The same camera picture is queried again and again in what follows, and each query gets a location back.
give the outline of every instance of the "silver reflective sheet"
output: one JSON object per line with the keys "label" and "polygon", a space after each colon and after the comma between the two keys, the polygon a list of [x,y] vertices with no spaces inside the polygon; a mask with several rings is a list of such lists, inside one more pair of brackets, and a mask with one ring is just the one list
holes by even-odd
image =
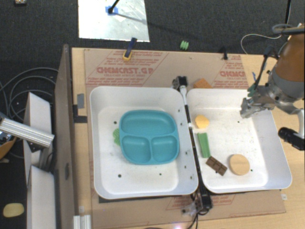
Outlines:
{"label": "silver reflective sheet", "polygon": [[120,0],[109,15],[106,7],[116,0],[78,0],[79,37],[149,42],[144,0]]}

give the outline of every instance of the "teal plate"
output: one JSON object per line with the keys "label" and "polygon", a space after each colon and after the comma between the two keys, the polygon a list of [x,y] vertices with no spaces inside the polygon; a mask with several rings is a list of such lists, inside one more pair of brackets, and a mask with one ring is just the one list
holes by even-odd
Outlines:
{"label": "teal plate", "polygon": [[124,157],[138,165],[172,162],[179,154],[174,119],[166,112],[134,110],[120,120],[120,144]]}

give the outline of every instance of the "green rectangular block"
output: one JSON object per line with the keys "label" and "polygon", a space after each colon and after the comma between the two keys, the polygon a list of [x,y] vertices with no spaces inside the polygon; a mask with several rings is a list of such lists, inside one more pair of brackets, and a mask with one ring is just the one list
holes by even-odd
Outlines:
{"label": "green rectangular block", "polygon": [[207,133],[198,133],[198,140],[201,148],[201,152],[204,158],[209,158],[210,148],[209,148],[209,141],[208,141],[208,134]]}

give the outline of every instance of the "white tray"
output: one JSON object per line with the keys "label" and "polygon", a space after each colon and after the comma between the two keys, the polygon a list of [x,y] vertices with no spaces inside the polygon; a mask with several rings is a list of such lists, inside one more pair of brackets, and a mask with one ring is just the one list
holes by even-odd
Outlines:
{"label": "white tray", "polygon": [[[246,90],[192,89],[187,95],[203,183],[214,193],[283,189],[292,176],[277,135],[271,111],[261,111],[252,118],[240,116]],[[206,129],[198,129],[194,119],[204,115],[210,120]],[[224,176],[208,167],[203,158],[197,133],[208,134],[211,155],[228,167]],[[230,171],[229,158],[244,155],[251,171],[237,176]]]}
{"label": "white tray", "polygon": [[[198,176],[182,96],[171,88],[95,88],[90,95],[94,186],[106,199],[173,196],[193,193]],[[112,136],[121,116],[130,110],[160,110],[178,128],[180,152],[164,165],[136,165],[124,158]]]}

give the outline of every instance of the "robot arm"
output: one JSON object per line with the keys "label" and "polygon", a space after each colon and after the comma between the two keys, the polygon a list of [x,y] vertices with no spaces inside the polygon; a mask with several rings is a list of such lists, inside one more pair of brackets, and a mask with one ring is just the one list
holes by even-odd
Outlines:
{"label": "robot arm", "polygon": [[295,28],[285,28],[282,33],[291,33],[291,39],[269,73],[268,82],[265,85],[258,85],[271,50],[264,53],[265,59],[260,75],[248,89],[250,98],[243,99],[240,114],[243,118],[249,118],[258,111],[272,110],[276,106],[290,115],[298,115],[299,133],[284,127],[279,131],[279,136],[294,147],[304,150],[304,110],[293,105],[295,101],[304,99],[304,26],[298,28],[297,32]]}

